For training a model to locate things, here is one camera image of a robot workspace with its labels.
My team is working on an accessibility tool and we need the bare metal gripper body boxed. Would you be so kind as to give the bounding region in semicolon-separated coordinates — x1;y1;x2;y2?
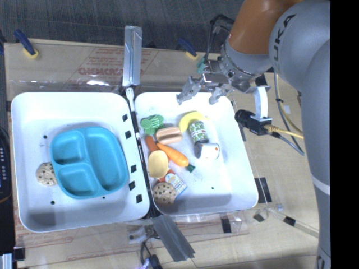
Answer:
201;59;255;94

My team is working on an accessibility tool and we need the yellow banana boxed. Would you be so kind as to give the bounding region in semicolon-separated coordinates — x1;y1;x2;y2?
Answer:
178;110;210;135

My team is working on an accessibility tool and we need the green pea can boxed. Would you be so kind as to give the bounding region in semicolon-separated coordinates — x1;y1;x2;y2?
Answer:
188;120;210;145

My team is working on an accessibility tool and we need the sausage in bread bun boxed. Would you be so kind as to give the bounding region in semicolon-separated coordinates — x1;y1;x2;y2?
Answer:
155;126;184;146

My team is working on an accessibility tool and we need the green broccoli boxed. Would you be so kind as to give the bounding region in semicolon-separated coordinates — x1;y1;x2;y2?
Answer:
140;114;165;136

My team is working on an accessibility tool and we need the orange carrot with green stem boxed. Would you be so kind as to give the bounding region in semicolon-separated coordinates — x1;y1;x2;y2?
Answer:
156;142;196;174

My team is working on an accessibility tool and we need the yellow oval crisp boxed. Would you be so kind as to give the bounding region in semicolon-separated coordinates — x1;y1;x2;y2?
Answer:
147;150;169;179

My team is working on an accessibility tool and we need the white plastic tray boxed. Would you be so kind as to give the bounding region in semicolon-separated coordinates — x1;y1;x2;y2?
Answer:
134;91;259;216
10;91;150;233

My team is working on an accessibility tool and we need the blue and orange carton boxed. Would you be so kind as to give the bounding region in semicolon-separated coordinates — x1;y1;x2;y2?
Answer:
158;169;188;200

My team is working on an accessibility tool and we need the tan chocolate chip biscuit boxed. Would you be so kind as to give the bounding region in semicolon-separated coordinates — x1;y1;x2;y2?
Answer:
35;161;59;188
152;181;178;206

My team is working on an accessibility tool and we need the brown cardboard board, red print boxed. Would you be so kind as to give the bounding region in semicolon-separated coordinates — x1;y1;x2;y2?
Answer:
3;38;320;269

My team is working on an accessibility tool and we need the blue divided plate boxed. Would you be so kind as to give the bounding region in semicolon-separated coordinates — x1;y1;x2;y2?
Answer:
49;126;130;200

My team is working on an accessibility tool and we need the black cylinder on white bracket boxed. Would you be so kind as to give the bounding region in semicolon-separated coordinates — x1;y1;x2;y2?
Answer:
234;85;273;136

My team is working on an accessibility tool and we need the black block with wires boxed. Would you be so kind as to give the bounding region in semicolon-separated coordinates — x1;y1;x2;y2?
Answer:
146;254;164;269

